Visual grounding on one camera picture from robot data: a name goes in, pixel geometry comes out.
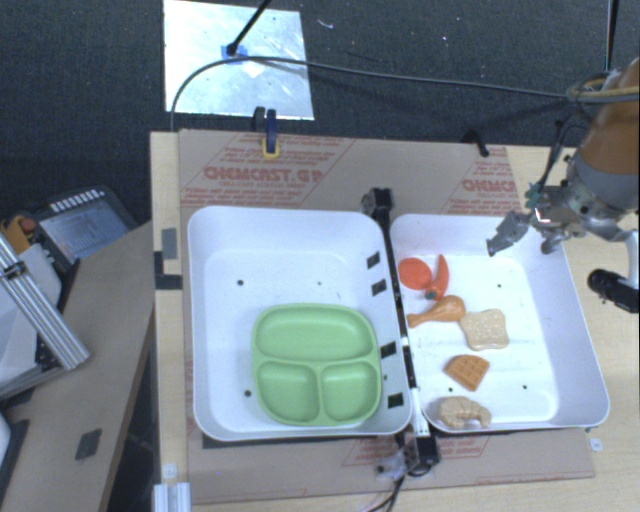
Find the white tray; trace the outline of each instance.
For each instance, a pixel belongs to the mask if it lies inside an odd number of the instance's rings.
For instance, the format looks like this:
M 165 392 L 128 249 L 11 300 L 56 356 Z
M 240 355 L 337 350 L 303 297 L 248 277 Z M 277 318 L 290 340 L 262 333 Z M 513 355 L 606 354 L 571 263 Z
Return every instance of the white tray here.
M 224 441 L 383 435 L 402 430 L 411 400 L 382 232 L 354 212 L 212 206 L 189 221 L 194 412 L 200 428 Z M 372 286 L 386 289 L 373 294 Z M 251 372 L 251 330 L 278 304 L 338 304 L 362 313 L 379 346 L 382 399 L 354 425 L 297 427 L 260 407 Z M 403 397 L 402 404 L 389 397 Z
M 486 431 L 594 426 L 605 420 L 609 398 L 562 249 L 542 255 L 533 230 L 493 258 L 485 239 L 499 219 L 444 215 L 404 215 L 391 227 L 396 262 L 422 258 L 436 271 L 438 254 L 449 264 L 447 294 L 458 295 L 467 311 L 501 309 L 508 347 L 475 352 L 457 322 L 428 322 L 409 329 L 423 411 L 449 432 L 483 431 L 477 422 L 452 431 L 438 418 L 447 396 L 466 396 L 493 415 Z M 405 313 L 420 313 L 433 302 L 401 287 Z M 475 392 L 443 369 L 460 354 L 475 354 L 490 368 Z

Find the red chili pepper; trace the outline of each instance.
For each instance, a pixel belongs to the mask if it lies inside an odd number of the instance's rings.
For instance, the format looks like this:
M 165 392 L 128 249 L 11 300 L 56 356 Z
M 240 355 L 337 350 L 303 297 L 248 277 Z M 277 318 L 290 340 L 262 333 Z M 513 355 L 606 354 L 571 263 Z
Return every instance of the red chili pepper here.
M 449 286 L 449 265 L 447 265 L 444 256 L 440 254 L 438 256 L 438 272 L 436 278 L 427 286 L 426 298 L 440 300 L 447 292 L 447 286 Z

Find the black carpet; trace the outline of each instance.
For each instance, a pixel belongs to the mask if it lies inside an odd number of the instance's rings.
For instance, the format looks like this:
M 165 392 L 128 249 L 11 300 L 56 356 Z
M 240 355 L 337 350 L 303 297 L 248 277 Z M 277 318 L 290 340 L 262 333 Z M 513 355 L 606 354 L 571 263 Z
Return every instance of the black carpet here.
M 604 61 L 605 0 L 274 0 L 271 7 L 300 11 L 309 60 L 341 66 L 561 93 Z M 639 26 L 640 3 L 623 0 L 614 66 L 637 56 Z M 0 218 L 27 200 L 106 184 L 138 221 L 149 219 L 148 136 L 168 129 L 163 51 L 160 0 L 0 4 Z M 472 127 L 488 143 L 548 145 L 562 106 L 325 71 L 310 80 L 316 120 L 282 122 L 282 131 L 458 141 Z M 177 123 L 249 126 L 197 116 Z

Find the green plate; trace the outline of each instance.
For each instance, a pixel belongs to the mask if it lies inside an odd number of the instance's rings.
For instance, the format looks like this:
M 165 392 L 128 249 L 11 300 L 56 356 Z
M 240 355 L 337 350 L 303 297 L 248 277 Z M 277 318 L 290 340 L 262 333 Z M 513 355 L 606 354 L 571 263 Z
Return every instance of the green plate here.
M 289 425 L 359 423 L 380 402 L 375 333 L 357 311 L 325 304 L 274 306 L 251 339 L 253 381 L 262 408 Z

